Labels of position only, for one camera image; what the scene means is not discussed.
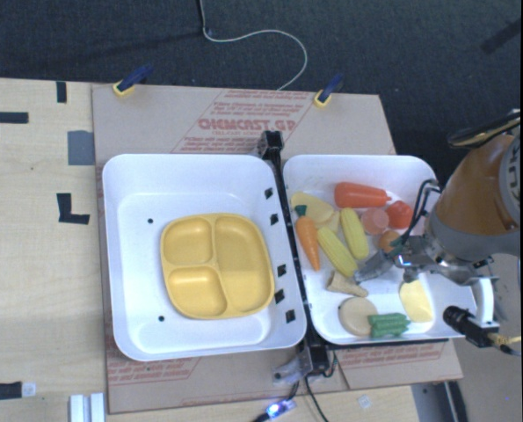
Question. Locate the black cylinder on white bracket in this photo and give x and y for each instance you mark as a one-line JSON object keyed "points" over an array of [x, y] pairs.
{"points": [[463, 321]]}

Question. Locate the green toy beans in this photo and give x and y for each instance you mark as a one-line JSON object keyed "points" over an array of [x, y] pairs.
{"points": [[388, 325]]}

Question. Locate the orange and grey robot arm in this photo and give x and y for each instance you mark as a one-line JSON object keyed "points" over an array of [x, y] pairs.
{"points": [[472, 191]]}

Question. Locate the orange carrot green top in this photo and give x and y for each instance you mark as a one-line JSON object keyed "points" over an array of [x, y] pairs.
{"points": [[308, 237]]}

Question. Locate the small orange ball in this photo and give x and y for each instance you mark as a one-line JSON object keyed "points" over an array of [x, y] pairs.
{"points": [[387, 240]]}

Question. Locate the pink toy cup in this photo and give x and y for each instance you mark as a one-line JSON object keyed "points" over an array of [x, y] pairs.
{"points": [[374, 221]]}

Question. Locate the beige round biscuit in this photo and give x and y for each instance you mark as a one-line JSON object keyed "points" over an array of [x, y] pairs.
{"points": [[355, 315]]}

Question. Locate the brown cardboard board red print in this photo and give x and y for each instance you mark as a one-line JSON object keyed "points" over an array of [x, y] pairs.
{"points": [[155, 121]]}

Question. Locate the yellow corn cob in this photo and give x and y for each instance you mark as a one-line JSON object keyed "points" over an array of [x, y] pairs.
{"points": [[354, 233], [336, 251]]}

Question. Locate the white plastic tray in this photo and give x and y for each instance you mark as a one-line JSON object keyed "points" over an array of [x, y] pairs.
{"points": [[142, 183], [375, 169]]}

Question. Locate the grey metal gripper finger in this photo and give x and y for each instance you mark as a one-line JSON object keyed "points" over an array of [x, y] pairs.
{"points": [[409, 276], [373, 268]]}

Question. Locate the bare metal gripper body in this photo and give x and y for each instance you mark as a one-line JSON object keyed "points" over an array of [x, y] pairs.
{"points": [[434, 262]]}

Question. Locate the thin black rod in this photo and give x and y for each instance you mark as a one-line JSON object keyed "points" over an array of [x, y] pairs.
{"points": [[292, 235]]}

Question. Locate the red-orange toy pepper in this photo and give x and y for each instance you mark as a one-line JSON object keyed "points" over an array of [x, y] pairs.
{"points": [[399, 214]]}

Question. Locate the yellow divided plate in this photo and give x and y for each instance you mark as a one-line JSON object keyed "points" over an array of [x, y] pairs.
{"points": [[217, 266]]}

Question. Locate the beige ice cream cone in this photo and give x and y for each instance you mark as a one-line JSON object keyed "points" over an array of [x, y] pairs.
{"points": [[342, 284]]}

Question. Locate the orange-red toy bottle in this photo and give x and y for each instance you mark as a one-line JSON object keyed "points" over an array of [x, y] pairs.
{"points": [[358, 195]]}

